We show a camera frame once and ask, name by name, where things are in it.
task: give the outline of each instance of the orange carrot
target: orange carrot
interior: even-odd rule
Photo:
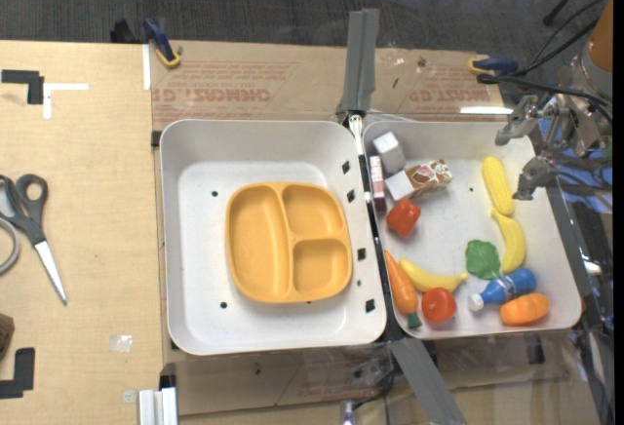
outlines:
[[[408,326],[410,328],[418,328],[422,323],[416,315],[416,309],[418,308],[416,289],[406,272],[399,266],[390,252],[384,251],[383,254],[386,257],[388,279],[390,280],[390,289],[392,290],[394,303],[399,312],[408,316]]]

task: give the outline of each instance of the blue bottle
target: blue bottle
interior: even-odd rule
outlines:
[[[502,305],[520,295],[531,293],[536,285],[535,275],[525,267],[520,267],[507,276],[491,280],[481,293],[470,295],[468,307],[471,311],[481,311],[485,304]]]

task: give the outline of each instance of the toy tomato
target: toy tomato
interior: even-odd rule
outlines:
[[[404,198],[386,215],[386,224],[399,236],[405,238],[420,217],[420,207]]]
[[[457,302],[453,294],[442,287],[430,289],[420,299],[422,315],[431,323],[442,323],[457,312]]]

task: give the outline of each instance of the white plastic tray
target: white plastic tray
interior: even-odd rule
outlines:
[[[407,258],[433,274],[455,275],[466,270],[464,252],[468,241],[473,239],[495,244],[502,258],[504,241],[496,221],[489,215],[492,203],[483,182],[481,164],[488,155],[498,157],[515,191],[523,166],[534,156],[526,137],[496,146],[496,132],[502,127],[504,124],[499,123],[381,121],[365,129],[364,145],[369,156],[375,154],[372,141],[392,132],[406,155],[406,167],[443,158],[453,175],[446,189],[414,200],[422,214],[407,238],[402,239],[387,228],[385,212],[377,213],[381,244],[397,260]],[[488,282],[470,275],[454,291],[458,311],[450,322],[432,325],[421,316],[423,326],[409,329],[406,316],[395,310],[405,332],[422,339],[442,339],[569,328],[578,321],[580,296],[545,190],[538,188],[532,201],[515,203],[514,218],[526,236],[524,266],[535,273],[536,290],[549,297],[550,314],[538,323],[516,328],[501,323],[496,306],[486,306],[474,313],[468,309],[467,298],[471,293],[481,292]],[[386,196],[386,204],[389,211],[396,202]]]
[[[180,120],[163,131],[160,145],[167,318],[180,349],[208,356],[347,346],[383,333],[387,315],[374,241],[346,129],[331,122]],[[351,281],[341,293],[265,304],[237,290],[225,251],[225,210],[237,189],[264,181],[319,184],[338,199],[353,255]]]

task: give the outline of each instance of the cardboard sheet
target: cardboard sheet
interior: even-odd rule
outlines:
[[[344,84],[346,49],[172,41],[179,67],[151,57],[154,130],[182,118],[330,119]],[[477,55],[377,49],[371,109],[402,116],[468,120],[464,106],[502,106],[496,86],[466,68]]]

